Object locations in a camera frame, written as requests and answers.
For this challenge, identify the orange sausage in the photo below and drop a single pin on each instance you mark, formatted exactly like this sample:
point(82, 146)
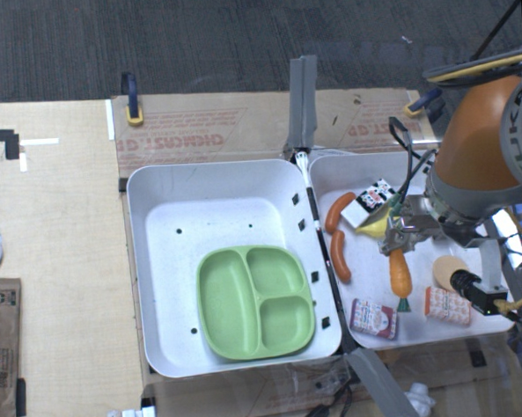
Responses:
point(336, 212)
point(340, 258)

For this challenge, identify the green divided plate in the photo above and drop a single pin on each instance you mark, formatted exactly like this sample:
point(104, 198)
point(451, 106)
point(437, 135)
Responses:
point(231, 302)

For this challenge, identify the black and white carton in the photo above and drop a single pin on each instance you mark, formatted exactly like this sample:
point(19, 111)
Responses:
point(368, 201)

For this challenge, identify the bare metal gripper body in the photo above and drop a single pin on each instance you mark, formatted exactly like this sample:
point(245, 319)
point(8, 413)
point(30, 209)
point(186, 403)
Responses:
point(420, 222)

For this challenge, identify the brown paper bag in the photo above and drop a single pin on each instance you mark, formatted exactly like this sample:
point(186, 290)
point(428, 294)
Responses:
point(1, 351)

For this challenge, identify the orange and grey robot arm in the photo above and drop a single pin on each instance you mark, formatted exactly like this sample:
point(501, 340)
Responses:
point(473, 146)

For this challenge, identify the pink and white packet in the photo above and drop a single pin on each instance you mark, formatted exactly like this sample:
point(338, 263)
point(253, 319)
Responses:
point(373, 319)

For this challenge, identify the black cylinder on white bracket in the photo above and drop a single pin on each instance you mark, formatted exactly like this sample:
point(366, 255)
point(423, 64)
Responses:
point(470, 284)

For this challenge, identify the orange carrot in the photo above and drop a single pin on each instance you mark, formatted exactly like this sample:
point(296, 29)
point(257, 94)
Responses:
point(400, 274)

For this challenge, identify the beige round biscuit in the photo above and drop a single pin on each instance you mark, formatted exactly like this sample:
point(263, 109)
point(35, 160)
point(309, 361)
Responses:
point(445, 271)

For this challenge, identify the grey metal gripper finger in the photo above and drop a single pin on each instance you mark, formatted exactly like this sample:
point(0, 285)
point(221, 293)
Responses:
point(388, 241)
point(408, 242)

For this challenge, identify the white crumpled tissue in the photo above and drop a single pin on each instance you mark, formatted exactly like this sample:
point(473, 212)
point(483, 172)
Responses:
point(420, 400)

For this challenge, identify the brown cardboard board red print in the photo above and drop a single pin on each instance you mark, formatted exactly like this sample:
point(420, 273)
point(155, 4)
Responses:
point(238, 129)

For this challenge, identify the orange and white packet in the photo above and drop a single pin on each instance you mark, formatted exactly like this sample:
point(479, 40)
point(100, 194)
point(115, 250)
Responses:
point(445, 305)

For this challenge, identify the white plastic tray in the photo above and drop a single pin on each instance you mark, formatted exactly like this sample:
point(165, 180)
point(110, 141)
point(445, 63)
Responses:
point(176, 270)
point(374, 286)

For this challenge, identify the yellow banana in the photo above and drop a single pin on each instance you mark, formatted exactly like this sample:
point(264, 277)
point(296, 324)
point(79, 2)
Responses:
point(374, 228)

